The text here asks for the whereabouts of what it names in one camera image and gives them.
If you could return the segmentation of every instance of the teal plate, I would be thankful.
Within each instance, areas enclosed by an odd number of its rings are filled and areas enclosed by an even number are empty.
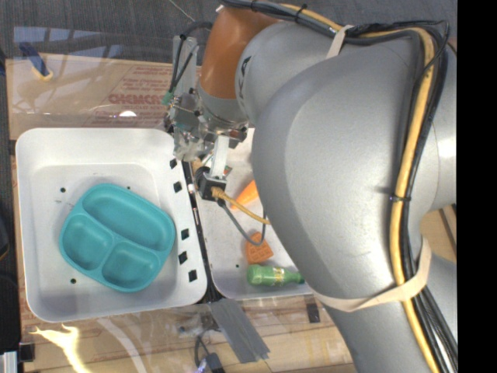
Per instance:
[[[172,219],[141,196],[110,183],[90,188],[59,236],[75,269],[123,292],[146,288],[161,271],[176,238]]]

